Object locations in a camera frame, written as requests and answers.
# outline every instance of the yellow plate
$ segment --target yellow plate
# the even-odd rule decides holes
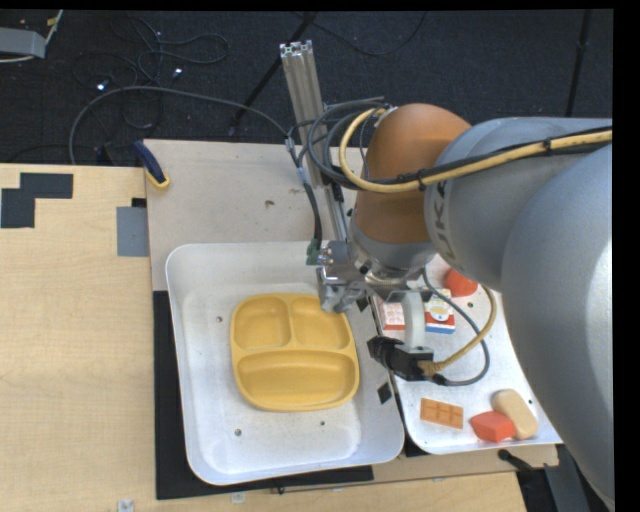
[[[360,383],[358,356],[344,313],[327,313],[316,295],[253,295],[231,318],[236,384],[268,411],[315,411],[350,400]]]

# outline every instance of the yellow cable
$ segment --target yellow cable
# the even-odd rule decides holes
[[[487,319],[487,323],[469,343],[467,343],[464,347],[462,347],[453,355],[449,356],[444,361],[438,361],[438,362],[418,361],[417,363],[418,367],[422,369],[425,375],[429,377],[433,377],[436,373],[444,370],[447,366],[449,366],[451,363],[460,359],[467,352],[469,352],[473,347],[475,347],[478,343],[480,343],[482,339],[487,335],[487,333],[491,330],[491,327],[493,326],[493,323],[495,322],[495,319],[496,319],[496,312],[497,312],[496,299],[493,295],[493,292],[489,288],[487,288],[486,286],[482,286],[482,288],[487,294],[487,297],[489,297],[489,302],[491,303],[491,311],[489,313],[489,318]]]
[[[393,183],[393,184],[385,185],[382,183],[373,183],[371,181],[362,179],[349,167],[349,164],[347,163],[347,145],[349,143],[349,140],[351,139],[351,136],[355,132],[356,128],[365,119],[367,119],[375,110],[376,109],[367,110],[366,112],[363,112],[351,122],[346,132],[342,136],[342,139],[340,141],[340,146],[338,148],[338,158],[340,160],[340,167],[342,168],[342,172],[344,173],[344,175],[358,187],[364,190],[368,190],[370,192],[381,192],[381,193],[408,192],[411,190],[416,190],[420,188],[420,186],[429,186],[433,183],[438,183],[440,181],[459,178],[462,176],[466,176],[467,174],[482,171],[490,167],[495,167],[496,165],[501,165],[507,162],[511,162],[513,160],[518,160],[520,158],[526,158],[536,154],[545,153],[549,150],[562,149],[570,146],[578,146],[583,144],[600,144],[603,142],[610,142],[612,140],[612,135],[613,135],[612,130],[603,130],[601,132],[584,134],[584,135],[571,135],[566,137],[559,137],[559,138],[550,140],[548,145],[545,142],[534,142],[532,144],[528,144],[520,148],[506,151],[500,155],[488,157],[479,162],[463,165],[456,169],[451,169],[449,171],[438,173],[434,176],[429,176],[429,177],[420,179],[419,181],[415,180],[415,181],[410,181],[406,183]],[[384,113],[384,112],[385,112],[385,109],[378,109],[375,113],[376,115],[380,115],[381,113]]]

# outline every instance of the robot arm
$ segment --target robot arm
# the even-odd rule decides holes
[[[610,124],[508,118],[471,127],[423,104],[386,113],[362,176],[341,153],[361,189],[348,238],[329,242],[318,279],[325,309],[344,311],[371,292],[406,291],[437,253],[501,293],[532,389],[614,509]],[[430,176],[434,167],[445,174]],[[421,169],[417,182],[382,183]],[[387,364],[399,364],[398,347],[386,348]],[[401,355],[411,368],[411,354]]]

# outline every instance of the black floor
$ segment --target black floor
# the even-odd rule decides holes
[[[0,28],[46,36],[58,13],[0,9]],[[238,105],[306,21],[298,40],[313,43],[328,104],[383,96],[471,124],[613,115],[613,9],[65,10],[45,58],[0,53],[0,162],[136,165],[132,143],[143,138],[282,143],[270,121]],[[120,90],[131,86],[158,90]],[[280,68],[250,103],[295,124]],[[543,471],[520,480],[531,512],[554,510]]]

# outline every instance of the wooden table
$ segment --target wooden table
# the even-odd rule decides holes
[[[255,159],[281,167],[288,158],[282,148],[278,154],[271,146],[148,145],[176,183],[177,163],[183,172],[199,165],[215,173],[215,168],[230,172],[232,163]],[[287,171],[281,169],[282,179],[295,178]],[[18,164],[0,164],[0,189],[19,188],[23,173],[71,174],[73,197],[38,197],[34,227],[0,228],[3,510],[116,511],[120,500],[133,500],[135,511],[526,510],[514,468],[491,451],[401,456],[376,466],[373,482],[339,489],[157,500],[152,291],[161,285],[152,275],[154,258],[164,256],[154,252],[154,245],[162,244],[157,237],[154,244],[152,219],[159,222],[162,215],[161,202],[151,196],[165,194],[166,201],[169,191],[150,189],[142,168]],[[225,179],[216,181],[218,187]],[[260,196],[266,212],[264,193],[249,196]],[[303,196],[287,192],[284,197],[302,208]],[[119,254],[117,210],[145,197],[151,253]],[[283,206],[270,198],[276,208]],[[534,467],[557,464],[554,446],[521,446],[512,453]]]

